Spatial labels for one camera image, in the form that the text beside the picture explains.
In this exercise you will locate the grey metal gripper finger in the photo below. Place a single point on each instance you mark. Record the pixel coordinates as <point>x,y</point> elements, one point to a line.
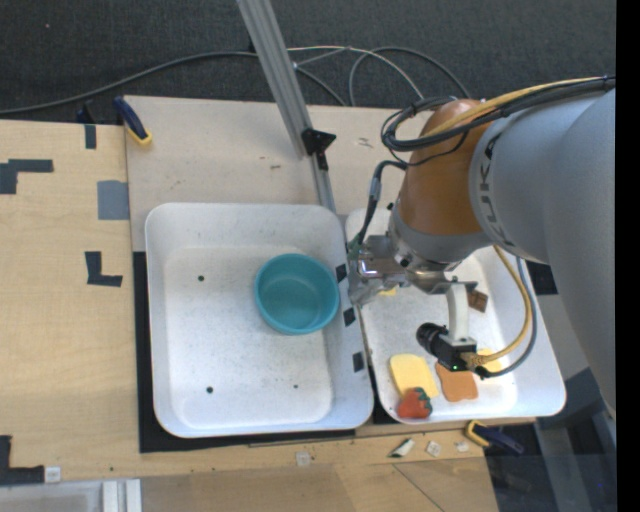
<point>386,286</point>
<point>359,290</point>

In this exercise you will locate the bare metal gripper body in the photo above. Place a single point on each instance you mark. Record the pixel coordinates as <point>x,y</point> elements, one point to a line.
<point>395,257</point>

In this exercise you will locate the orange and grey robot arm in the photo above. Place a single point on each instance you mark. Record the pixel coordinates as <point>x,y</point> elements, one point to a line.
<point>545,175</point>

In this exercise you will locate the yellow toy food piece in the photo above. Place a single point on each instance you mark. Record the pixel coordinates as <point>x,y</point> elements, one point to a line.
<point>389,292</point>

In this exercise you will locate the blue bowl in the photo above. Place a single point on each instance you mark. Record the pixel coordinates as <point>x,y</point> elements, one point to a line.
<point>295,295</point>

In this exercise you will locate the yellow bread slice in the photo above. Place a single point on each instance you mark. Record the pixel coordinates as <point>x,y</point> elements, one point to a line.
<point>410,372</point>

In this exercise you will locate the brown chocolate biscuit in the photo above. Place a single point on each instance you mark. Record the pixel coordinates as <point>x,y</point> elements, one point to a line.
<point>477,301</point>

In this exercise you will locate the red strawberry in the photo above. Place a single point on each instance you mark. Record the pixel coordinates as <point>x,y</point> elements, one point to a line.
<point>414,404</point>

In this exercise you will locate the brown toast slice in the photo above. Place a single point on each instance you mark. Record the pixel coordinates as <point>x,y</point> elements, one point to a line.
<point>457,387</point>

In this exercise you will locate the small yellow toy food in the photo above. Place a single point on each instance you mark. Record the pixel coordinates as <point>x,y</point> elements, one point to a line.
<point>492,364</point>

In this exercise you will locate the white plastic tray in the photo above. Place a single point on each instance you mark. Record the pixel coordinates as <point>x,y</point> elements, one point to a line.
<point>225,340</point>
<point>515,390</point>

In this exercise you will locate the pale wood board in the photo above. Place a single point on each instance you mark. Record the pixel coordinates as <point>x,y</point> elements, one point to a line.
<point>225,150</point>

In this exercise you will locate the black cylinder on white bracket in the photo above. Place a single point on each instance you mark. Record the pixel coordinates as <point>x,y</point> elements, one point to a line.
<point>457,320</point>

